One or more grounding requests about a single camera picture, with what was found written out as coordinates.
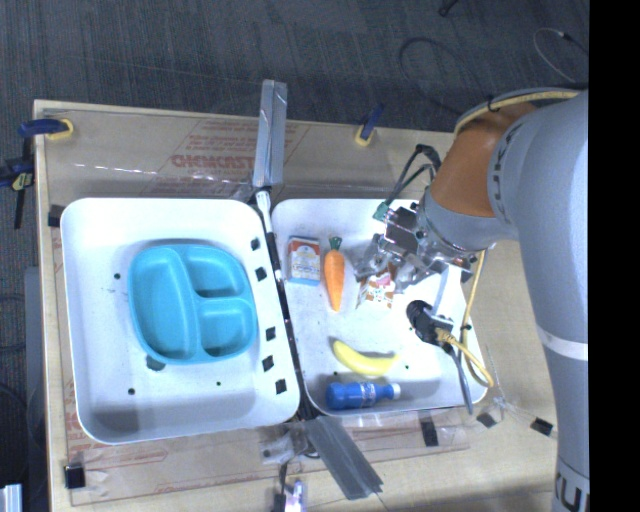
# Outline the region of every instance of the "dark floor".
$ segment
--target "dark floor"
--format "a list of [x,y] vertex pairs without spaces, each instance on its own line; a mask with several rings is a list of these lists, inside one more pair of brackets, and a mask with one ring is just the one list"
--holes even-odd
[[[446,16],[441,6],[3,0],[0,167],[20,156],[16,130],[36,98],[254,116],[273,78],[288,85],[290,119],[357,124],[383,103],[382,126],[451,131],[491,96],[588,85],[588,0],[461,0]],[[19,230],[16,197],[0,188],[0,487],[26,481],[38,435],[24,346],[33,189]]]

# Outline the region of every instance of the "carrot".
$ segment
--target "carrot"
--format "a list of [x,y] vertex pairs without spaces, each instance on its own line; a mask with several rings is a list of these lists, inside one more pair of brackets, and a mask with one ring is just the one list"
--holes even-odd
[[342,238],[331,237],[331,250],[324,257],[324,278],[329,292],[329,300],[334,311],[340,311],[342,289],[344,287],[344,256],[339,251]]

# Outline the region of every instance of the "blue bottle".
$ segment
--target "blue bottle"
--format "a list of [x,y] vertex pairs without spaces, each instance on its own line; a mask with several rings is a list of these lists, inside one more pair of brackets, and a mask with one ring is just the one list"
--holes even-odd
[[326,400],[330,409],[361,409],[375,405],[378,400],[400,397],[398,384],[375,384],[373,382],[332,382],[327,387]]

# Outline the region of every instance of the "banana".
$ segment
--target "banana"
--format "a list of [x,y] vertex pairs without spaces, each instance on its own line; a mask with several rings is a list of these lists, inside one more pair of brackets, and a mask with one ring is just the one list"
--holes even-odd
[[335,340],[333,353],[338,361],[355,373],[368,377],[379,377],[389,371],[391,366],[400,359],[400,354],[390,357],[369,357],[354,350],[346,343]]

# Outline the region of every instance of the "blue bowl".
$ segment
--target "blue bowl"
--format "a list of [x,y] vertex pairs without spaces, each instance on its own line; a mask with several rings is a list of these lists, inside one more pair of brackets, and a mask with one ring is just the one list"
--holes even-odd
[[256,306],[244,267],[217,247],[145,249],[129,267],[128,288],[136,335],[156,361],[228,359],[257,338]]

